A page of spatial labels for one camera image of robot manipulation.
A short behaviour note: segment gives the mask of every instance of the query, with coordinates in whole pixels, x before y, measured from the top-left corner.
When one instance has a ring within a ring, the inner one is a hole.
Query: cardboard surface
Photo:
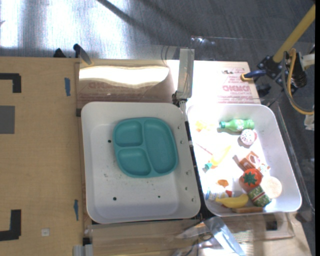
[[[21,75],[21,93],[0,80],[0,106],[15,107],[14,134],[0,134],[0,231],[9,229],[11,210],[21,210],[21,236],[0,241],[0,255],[67,256],[82,244],[78,61],[0,57],[1,73]]]

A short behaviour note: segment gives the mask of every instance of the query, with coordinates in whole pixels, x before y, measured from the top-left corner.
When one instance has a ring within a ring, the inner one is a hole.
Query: cable
[[[282,84],[283,84],[283,88],[285,91],[286,96],[288,97],[292,107],[298,111],[300,114],[303,115],[313,115],[315,113],[315,111],[312,109],[306,109],[303,107],[300,107],[294,100],[294,98],[292,97],[291,94],[291,77],[292,77],[292,73],[294,70],[294,65],[295,65],[295,60],[296,60],[296,49],[292,48],[290,50],[290,57],[291,57],[291,63],[290,63],[290,69],[289,69],[289,74],[287,77],[287,82],[286,82],[286,75],[285,75],[285,66],[286,66],[286,57],[287,57],[288,52],[284,51],[283,52],[283,59],[282,59],[282,70],[281,70],[281,78],[282,78]]]

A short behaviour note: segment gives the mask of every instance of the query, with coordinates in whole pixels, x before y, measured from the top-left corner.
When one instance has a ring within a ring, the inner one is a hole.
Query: yellow tube
[[[285,40],[280,49],[273,55],[272,59],[275,63],[281,62],[284,52],[289,51],[291,47],[298,41],[298,39],[304,34],[307,28],[314,22],[316,19],[316,5],[312,5],[310,10],[302,18],[300,23],[295,27],[289,37]]]

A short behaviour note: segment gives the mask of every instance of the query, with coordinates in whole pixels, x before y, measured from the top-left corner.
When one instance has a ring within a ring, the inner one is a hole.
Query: black corner marker
[[[18,73],[0,73],[0,80],[12,80],[12,92],[21,93],[21,75]]]
[[[17,240],[21,236],[21,210],[11,210],[10,229],[0,231],[0,241]]]

